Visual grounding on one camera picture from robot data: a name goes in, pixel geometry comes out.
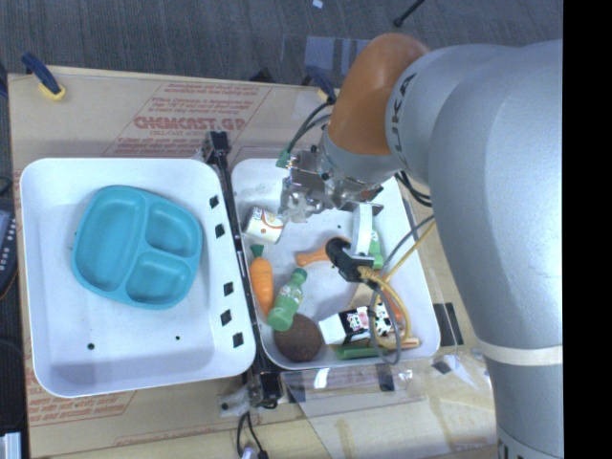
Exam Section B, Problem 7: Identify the brown cardboard board red print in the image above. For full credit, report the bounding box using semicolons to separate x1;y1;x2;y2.
7;64;498;459

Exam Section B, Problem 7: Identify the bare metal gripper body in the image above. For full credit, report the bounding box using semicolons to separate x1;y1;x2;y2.
280;148;384;213

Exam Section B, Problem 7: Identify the thin black rod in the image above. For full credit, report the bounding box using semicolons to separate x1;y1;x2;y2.
214;153;270;377

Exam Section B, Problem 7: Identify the white can orange print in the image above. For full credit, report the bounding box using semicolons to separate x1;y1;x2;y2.
241;206;286;245

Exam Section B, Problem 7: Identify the orange carrot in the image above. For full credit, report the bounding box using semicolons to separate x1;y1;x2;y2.
248;243;275;317

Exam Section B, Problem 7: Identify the black block with thin wires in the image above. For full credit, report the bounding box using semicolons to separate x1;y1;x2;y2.
245;369;284;408
200;130;233;163

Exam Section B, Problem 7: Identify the green bottle with label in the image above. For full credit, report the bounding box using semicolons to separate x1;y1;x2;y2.
266;267;309;333

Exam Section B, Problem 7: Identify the flat green block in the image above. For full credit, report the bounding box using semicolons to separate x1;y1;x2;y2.
332;342;384;361

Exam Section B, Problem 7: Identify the orange chicken drumstick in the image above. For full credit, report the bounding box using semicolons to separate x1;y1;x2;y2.
295;235;351;269

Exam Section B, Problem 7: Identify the brown ball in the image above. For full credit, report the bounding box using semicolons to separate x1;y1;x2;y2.
273;313;324;364

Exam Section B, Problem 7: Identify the white carton cow print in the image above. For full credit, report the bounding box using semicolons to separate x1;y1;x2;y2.
317;302;404;347

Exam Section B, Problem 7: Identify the white plastic tray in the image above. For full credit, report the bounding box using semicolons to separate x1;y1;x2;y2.
18;157;257;399
230;157;442;372

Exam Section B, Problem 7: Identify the blue divided plate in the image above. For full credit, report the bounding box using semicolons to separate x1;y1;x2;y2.
70;185;205;312

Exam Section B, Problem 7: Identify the black cylinder on white bracket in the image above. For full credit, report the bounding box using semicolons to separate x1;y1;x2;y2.
324;202;384;284

